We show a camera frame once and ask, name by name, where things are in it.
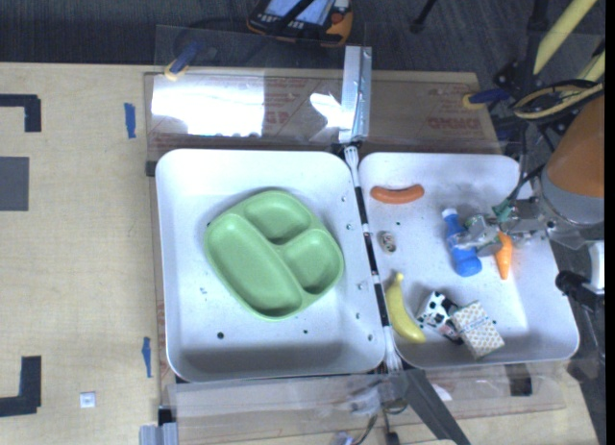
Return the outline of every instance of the device screen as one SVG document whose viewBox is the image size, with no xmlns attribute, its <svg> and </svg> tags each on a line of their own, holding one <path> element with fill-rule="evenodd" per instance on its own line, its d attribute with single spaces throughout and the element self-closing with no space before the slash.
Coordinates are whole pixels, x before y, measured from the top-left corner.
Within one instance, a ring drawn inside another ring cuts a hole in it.
<svg viewBox="0 0 615 445">
<path fill-rule="evenodd" d="M 274 16 L 284 16 L 299 1 L 301 0 L 271 0 L 265 13 L 273 14 Z M 306 23 L 322 25 L 325 22 L 325 18 L 327 17 L 327 13 L 333 1 L 334 0 L 314 0 L 296 19 Z"/>
</svg>

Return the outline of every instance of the yellow banana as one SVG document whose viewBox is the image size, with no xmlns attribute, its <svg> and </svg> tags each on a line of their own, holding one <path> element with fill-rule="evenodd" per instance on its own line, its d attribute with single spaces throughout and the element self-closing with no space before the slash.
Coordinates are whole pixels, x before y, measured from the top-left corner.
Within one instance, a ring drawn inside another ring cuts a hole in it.
<svg viewBox="0 0 615 445">
<path fill-rule="evenodd" d="M 425 335 L 407 314 L 406 307 L 404 306 L 403 280 L 404 275 L 399 272 L 396 273 L 395 279 L 384 292 L 388 318 L 395 332 L 401 337 L 410 342 L 422 343 L 425 342 Z"/>
</svg>

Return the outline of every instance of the divided green plate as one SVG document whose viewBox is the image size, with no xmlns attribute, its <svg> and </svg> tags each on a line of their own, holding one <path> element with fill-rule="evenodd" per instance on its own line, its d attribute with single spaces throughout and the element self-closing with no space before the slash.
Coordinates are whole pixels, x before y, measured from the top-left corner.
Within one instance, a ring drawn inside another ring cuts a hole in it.
<svg viewBox="0 0 615 445">
<path fill-rule="evenodd" d="M 305 309 L 344 272 L 329 231 L 282 190 L 256 194 L 216 217 L 205 234 L 205 252 L 232 295 L 269 320 Z"/>
</svg>

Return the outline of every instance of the gray square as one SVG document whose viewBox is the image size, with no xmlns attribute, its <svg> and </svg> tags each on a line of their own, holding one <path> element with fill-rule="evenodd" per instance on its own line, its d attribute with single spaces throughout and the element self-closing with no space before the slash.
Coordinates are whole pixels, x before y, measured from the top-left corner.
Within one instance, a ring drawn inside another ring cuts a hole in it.
<svg viewBox="0 0 615 445">
<path fill-rule="evenodd" d="M 0 210 L 28 210 L 30 159 L 0 157 Z"/>
</svg>

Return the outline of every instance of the wooden surface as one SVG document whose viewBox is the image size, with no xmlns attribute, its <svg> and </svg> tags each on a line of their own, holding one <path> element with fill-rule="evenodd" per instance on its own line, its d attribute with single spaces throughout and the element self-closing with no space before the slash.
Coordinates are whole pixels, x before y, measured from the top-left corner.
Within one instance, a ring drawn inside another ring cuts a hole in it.
<svg viewBox="0 0 615 445">
<path fill-rule="evenodd" d="M 0 418 L 2 444 L 138 443 L 139 426 L 156 422 L 159 343 L 143 93 L 143 74 L 152 69 L 0 64 L 0 93 L 42 100 L 41 133 L 23 132 L 19 109 L 0 108 L 0 156 L 30 158 L 29 210 L 0 211 L 0 396 L 17 393 L 22 356 L 42 357 L 42 405 L 36 414 Z M 135 105 L 133 139 L 125 103 Z M 144 337 L 151 339 L 153 378 L 141 354 Z M 474 444 L 597 443 L 577 383 L 564 373 L 561 388 L 565 408 L 459 424 Z M 96 407 L 80 408 L 80 393 L 88 391 L 96 392 Z M 435 443 L 422 424 L 398 432 L 403 443 Z M 364 443 L 382 444 L 381 433 Z"/>
</svg>

